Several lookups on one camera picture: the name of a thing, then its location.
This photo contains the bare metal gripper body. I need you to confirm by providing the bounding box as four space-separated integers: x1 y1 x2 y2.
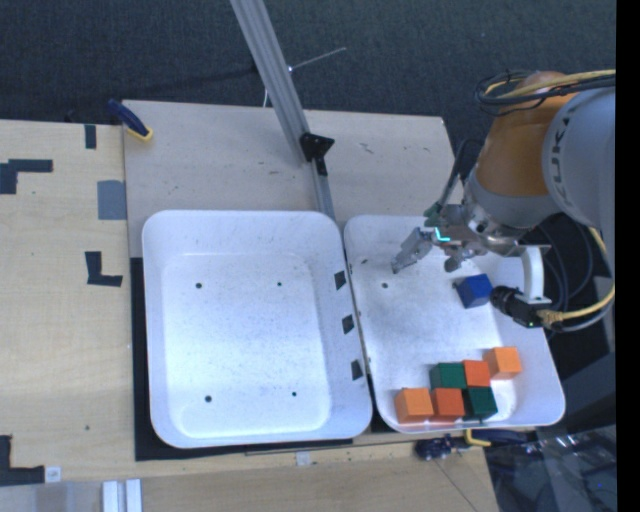
432 202 526 259

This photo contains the blue cube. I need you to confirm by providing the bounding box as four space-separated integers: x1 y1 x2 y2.
452 272 494 310

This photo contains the white plastic tray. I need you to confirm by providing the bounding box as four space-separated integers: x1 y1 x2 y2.
141 209 374 450
342 214 567 435

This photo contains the orange cube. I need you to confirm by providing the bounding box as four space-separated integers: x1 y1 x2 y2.
462 358 493 389
430 387 467 421
482 346 524 381
393 386 435 426

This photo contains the green cube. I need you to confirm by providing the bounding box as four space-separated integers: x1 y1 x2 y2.
428 362 468 392
463 385 500 421

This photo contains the pale wood board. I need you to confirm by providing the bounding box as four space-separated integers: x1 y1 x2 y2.
121 98 539 459

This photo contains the black cylinder on white bracket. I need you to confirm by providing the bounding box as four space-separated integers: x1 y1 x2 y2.
488 243 554 330

